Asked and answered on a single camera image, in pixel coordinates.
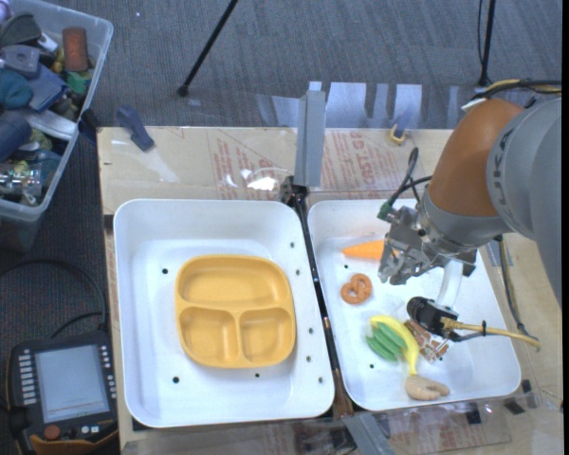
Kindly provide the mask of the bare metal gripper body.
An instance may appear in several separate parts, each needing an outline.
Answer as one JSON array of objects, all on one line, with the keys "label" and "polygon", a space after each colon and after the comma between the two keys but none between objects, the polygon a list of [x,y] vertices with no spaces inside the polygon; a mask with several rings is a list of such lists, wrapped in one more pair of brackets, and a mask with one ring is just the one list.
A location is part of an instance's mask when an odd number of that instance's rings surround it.
[{"label": "bare metal gripper body", "polygon": [[469,276],[476,267],[476,249],[454,246],[438,235],[430,235],[430,228],[421,223],[422,219],[419,210],[405,206],[385,214],[384,220],[390,228],[383,248],[391,246],[395,250],[395,268],[400,260],[411,259],[426,264],[424,274],[453,264],[461,267],[464,276]]}]

